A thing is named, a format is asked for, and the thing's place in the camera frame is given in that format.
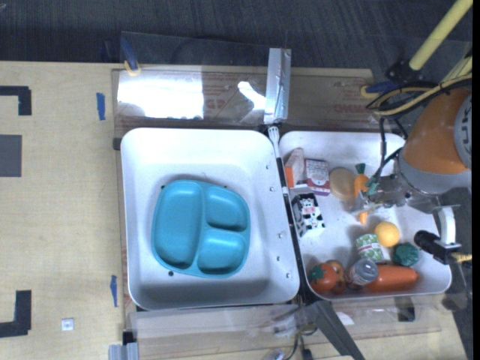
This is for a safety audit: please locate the thin black and white rod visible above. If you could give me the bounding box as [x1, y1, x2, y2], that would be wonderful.
[267, 124, 303, 304]

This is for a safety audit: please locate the tan round biscuit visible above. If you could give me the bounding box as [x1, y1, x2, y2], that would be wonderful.
[328, 166, 357, 202]

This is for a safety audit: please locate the blue divided plate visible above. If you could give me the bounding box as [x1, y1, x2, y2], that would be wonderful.
[150, 178, 252, 280]

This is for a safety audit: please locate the yellow round fruit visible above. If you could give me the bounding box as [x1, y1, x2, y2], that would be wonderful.
[373, 220, 401, 248]

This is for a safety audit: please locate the red and white carton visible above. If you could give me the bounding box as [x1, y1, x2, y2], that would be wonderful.
[304, 157, 332, 197]

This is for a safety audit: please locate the green broccoli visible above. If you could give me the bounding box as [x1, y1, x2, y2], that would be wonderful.
[391, 241, 421, 268]

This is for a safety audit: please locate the large orange sausage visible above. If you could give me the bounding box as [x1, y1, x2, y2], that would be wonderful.
[364, 263, 419, 293]

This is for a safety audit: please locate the cow print carton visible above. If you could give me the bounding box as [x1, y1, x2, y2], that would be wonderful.
[290, 192, 326, 239]

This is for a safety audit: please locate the green and white can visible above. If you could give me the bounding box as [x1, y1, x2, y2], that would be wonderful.
[355, 232, 386, 264]

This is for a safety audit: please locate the orange brown round fruit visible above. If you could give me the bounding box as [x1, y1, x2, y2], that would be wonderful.
[325, 259, 347, 296]

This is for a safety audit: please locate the white plastic tray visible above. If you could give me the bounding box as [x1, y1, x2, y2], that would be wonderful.
[119, 127, 302, 311]
[278, 130, 453, 302]

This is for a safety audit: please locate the clear plastic bottle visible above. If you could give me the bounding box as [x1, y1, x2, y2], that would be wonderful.
[345, 257, 380, 289]

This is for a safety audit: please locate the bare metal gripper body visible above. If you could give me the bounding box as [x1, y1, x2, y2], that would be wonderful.
[369, 173, 461, 215]

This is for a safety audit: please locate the black cylinder on white bracket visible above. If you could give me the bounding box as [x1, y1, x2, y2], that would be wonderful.
[413, 205, 463, 266]

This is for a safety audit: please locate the red tomato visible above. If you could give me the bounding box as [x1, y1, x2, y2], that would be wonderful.
[307, 262, 339, 294]

